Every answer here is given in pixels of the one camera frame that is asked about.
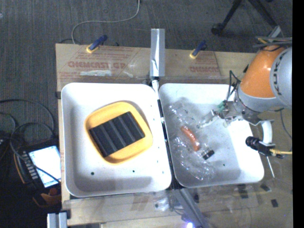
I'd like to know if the clear plastic bottle black cap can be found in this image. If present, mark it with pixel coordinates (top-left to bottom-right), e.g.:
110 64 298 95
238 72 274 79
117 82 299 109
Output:
170 136 216 181

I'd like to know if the black ribbed rectangular block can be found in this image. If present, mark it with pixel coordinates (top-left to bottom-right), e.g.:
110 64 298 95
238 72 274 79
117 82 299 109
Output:
88 111 146 158

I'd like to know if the black cylinder on white bracket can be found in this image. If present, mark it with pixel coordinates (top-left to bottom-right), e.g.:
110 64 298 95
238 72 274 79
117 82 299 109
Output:
245 120 276 156

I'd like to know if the yellow plate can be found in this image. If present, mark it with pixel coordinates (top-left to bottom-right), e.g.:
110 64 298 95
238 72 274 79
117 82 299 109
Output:
84 101 153 165

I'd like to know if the brown cardboard board red print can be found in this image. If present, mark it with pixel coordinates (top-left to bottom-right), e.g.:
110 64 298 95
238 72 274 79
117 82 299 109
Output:
55 43 293 226

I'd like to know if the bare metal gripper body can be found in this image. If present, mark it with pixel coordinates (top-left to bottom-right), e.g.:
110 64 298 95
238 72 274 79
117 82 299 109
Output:
218 101 262 126

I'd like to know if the white plastic tray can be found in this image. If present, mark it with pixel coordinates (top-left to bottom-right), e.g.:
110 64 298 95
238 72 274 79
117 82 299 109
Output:
61 82 172 198
158 83 265 189

